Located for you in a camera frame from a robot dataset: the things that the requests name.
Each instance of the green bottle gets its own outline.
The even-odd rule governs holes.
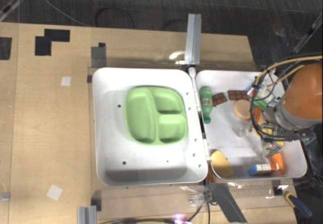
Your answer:
[[[200,89],[200,100],[205,124],[211,122],[210,113],[213,109],[212,104],[212,91],[209,87],[202,87]]]

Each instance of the orange object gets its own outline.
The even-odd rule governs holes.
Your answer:
[[[322,119],[322,63],[304,66],[294,76],[283,98],[285,110],[292,116]]]
[[[282,154],[280,152],[276,153],[275,155],[271,156],[269,158],[269,160],[272,163],[278,164],[279,166],[279,171],[280,173],[283,175],[285,173],[285,169],[284,169],[284,163],[283,163],[283,159],[282,159]]]
[[[259,123],[259,121],[261,119],[261,108],[256,106],[253,109],[253,117],[255,118],[256,122]]]

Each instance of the cable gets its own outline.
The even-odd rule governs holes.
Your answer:
[[[280,83],[281,81],[285,80],[286,78],[288,78],[289,76],[291,76],[294,72],[297,72],[299,69],[303,68],[305,65],[300,65],[298,67],[296,67],[295,69],[293,69],[292,71],[290,71],[288,74],[286,74],[284,77],[278,79],[277,81],[275,81],[272,84],[269,84],[267,87],[271,87],[271,86],[276,86],[278,83]]]
[[[98,17],[100,16],[100,14],[106,10],[116,10],[116,11],[120,11],[122,13],[124,13],[127,17],[127,19],[129,20],[130,22],[130,25],[131,25],[131,28],[134,29],[135,28],[135,24],[133,23],[133,20],[132,18],[130,17],[129,13],[123,9],[119,9],[119,8],[116,8],[116,7],[103,7],[103,8],[100,8],[94,15],[94,26],[97,27],[98,26],[98,22],[97,22],[97,19]]]
[[[253,84],[254,93],[252,95],[251,102],[250,102],[250,118],[251,118],[252,125],[253,125],[255,131],[257,132],[257,134],[265,141],[295,141],[295,140],[302,140],[302,139],[310,138],[307,136],[286,136],[286,135],[268,134],[268,133],[264,132],[259,127],[258,123],[256,122],[256,120],[254,119],[254,116],[253,116],[253,105],[254,105],[255,97],[259,91],[259,86],[263,82],[265,76],[266,76],[266,74],[261,76],[261,78],[259,79],[259,81],[256,84]]]
[[[318,16],[318,18],[314,21],[309,31],[301,38],[298,44],[294,47],[292,54],[296,54],[302,49],[302,47],[308,42],[308,40],[312,37],[312,35],[318,30],[318,28],[322,25],[322,13]]]
[[[298,57],[298,58],[294,58],[294,59],[289,59],[289,60],[284,60],[282,62],[279,63],[275,63],[271,66],[269,66],[266,70],[262,71],[258,77],[255,79],[254,82],[258,81],[260,79],[261,76],[265,75],[269,70],[271,70],[272,68],[275,68],[279,65],[284,65],[284,64],[288,64],[288,63],[293,63],[293,62],[297,62],[297,61],[309,61],[309,60],[315,60],[315,59],[322,59],[322,56],[315,56],[315,57]]]
[[[187,23],[187,20],[182,20],[182,19],[172,19],[172,20],[168,20],[165,21],[163,23],[163,25],[161,26],[160,30],[165,30],[169,25],[176,23],[176,22],[184,22]]]
[[[67,17],[67,18],[71,19],[72,21],[74,21],[74,22],[76,22],[76,23],[78,23],[78,24],[81,24],[81,25],[83,25],[83,26],[86,26],[86,27],[91,27],[91,26],[86,25],[86,24],[84,24],[84,23],[82,23],[82,22],[80,22],[80,21],[78,21],[78,20],[76,20],[76,19],[73,19],[71,16],[67,15],[66,13],[62,12],[60,9],[58,9],[57,7],[55,7],[53,4],[51,4],[48,0],[44,0],[44,1],[45,1],[46,3],[48,3],[48,5],[50,5],[51,7],[53,7],[55,10],[57,10],[57,11],[58,11],[58,12],[60,12],[60,13],[62,13],[65,17]]]
[[[194,219],[194,217],[200,212],[202,207],[203,207],[203,204],[197,209],[197,211],[189,219],[187,219],[187,221],[191,221],[192,219]]]
[[[270,73],[269,73],[269,72],[268,72],[268,75],[269,75],[269,77],[270,77],[270,79],[271,79],[271,81],[272,81],[272,84],[273,84],[273,83],[274,83],[274,80],[273,80],[273,78],[272,78],[272,76],[270,75]],[[272,87],[272,90],[269,92],[269,94],[268,94],[267,96],[262,97],[262,98],[255,99],[254,101],[261,101],[261,100],[265,100],[266,98],[270,97],[270,96],[272,95],[272,93],[273,93],[274,89],[275,89],[275,86],[276,86],[276,85],[274,85],[274,86]]]
[[[174,221],[172,219],[159,219],[159,218],[146,218],[146,219],[125,219],[118,222],[108,221],[108,222],[102,222],[101,224],[137,224],[137,223],[143,223],[143,222],[161,222],[166,224],[174,224]]]
[[[208,224],[211,223],[211,212],[210,212],[210,205],[208,204],[208,202],[206,203],[207,204],[207,212],[208,212]]]
[[[293,64],[291,64],[287,68],[283,69],[283,71],[279,74],[278,79],[283,77],[286,74],[286,72],[288,72],[291,68],[293,68],[294,66],[297,66],[298,64],[308,65],[308,64],[313,64],[313,62],[305,62],[305,61],[304,62],[294,62]]]

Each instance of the small box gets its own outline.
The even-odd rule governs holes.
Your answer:
[[[248,174],[251,176],[263,176],[268,175],[278,169],[278,164],[256,164],[248,170]]]

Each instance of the chocolate piece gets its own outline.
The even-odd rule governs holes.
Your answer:
[[[228,90],[229,100],[248,100],[247,92],[244,90]]]
[[[215,94],[212,96],[212,103],[213,106],[217,106],[220,105],[224,102],[227,102],[227,98],[225,97],[225,95],[223,94],[223,92],[219,93],[219,94]]]

